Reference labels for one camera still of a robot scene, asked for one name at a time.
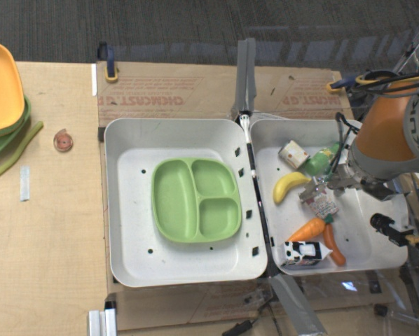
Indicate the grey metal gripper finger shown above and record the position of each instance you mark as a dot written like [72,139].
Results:
[307,192]
[322,183]

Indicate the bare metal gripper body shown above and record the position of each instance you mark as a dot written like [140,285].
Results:
[349,178]

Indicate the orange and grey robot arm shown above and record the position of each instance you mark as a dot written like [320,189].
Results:
[384,135]

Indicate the pink and white carton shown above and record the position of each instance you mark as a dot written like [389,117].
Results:
[323,205]

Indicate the yellow banana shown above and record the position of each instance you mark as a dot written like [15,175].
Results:
[286,184]

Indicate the green bottle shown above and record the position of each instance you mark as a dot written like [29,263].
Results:
[318,161]

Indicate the orange carrot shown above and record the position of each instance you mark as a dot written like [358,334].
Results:
[307,231]

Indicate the white plastic tray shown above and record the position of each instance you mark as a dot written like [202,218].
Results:
[139,250]
[363,236]

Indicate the orange sausage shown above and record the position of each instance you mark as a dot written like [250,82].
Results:
[334,245]

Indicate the black and white milk carton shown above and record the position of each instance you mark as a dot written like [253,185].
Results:
[300,254]

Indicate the green divided plate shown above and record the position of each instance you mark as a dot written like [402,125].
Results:
[174,201]
[6,140]

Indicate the brown cardboard board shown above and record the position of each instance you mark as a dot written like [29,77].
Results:
[195,93]

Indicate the pink doughnut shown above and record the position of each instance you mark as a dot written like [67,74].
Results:
[63,140]

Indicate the orange divided plate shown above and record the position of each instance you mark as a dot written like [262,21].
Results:
[1,89]

